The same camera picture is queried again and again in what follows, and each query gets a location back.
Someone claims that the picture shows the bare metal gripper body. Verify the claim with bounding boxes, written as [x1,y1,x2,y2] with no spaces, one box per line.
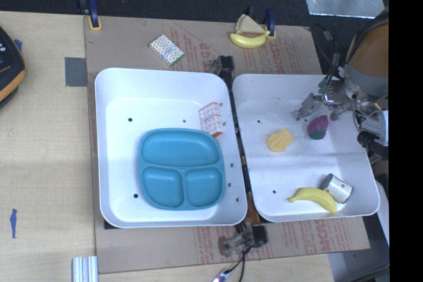
[321,75,371,114]

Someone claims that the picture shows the purple grapes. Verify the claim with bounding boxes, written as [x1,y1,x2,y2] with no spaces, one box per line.
[306,114,330,141]

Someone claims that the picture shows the yellow ridged biscuit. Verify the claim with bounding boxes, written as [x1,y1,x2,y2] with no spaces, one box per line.
[266,127,295,153]

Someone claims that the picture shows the white plastic tray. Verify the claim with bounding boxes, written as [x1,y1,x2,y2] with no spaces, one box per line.
[94,67,249,229]
[231,73,381,224]

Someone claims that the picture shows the white can orange dots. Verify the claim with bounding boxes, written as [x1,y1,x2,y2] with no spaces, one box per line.
[319,173,354,205]

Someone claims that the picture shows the yellow banana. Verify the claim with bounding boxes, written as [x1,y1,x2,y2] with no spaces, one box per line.
[229,30,271,50]
[287,187,338,214]

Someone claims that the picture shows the orange and white carton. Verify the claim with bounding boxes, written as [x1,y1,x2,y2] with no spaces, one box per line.
[198,101,225,139]

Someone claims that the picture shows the beige sandwich wedge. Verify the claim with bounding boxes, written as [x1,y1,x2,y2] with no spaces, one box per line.
[235,13,266,35]

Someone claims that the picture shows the blue divided plate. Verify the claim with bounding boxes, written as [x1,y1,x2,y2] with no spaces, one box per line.
[137,127,227,211]

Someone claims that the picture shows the white patterned packet green edge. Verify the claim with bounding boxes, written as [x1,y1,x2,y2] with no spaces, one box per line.
[148,34,186,68]

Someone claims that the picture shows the brown cardboard board red print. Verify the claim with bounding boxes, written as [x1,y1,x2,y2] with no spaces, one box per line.
[83,15,371,275]

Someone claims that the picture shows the black cylinder on white bracket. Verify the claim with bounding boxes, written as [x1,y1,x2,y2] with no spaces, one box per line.
[356,109,389,157]

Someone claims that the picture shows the black block with thin wires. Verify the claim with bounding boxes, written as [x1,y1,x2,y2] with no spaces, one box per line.
[210,55,236,76]
[250,224,268,248]

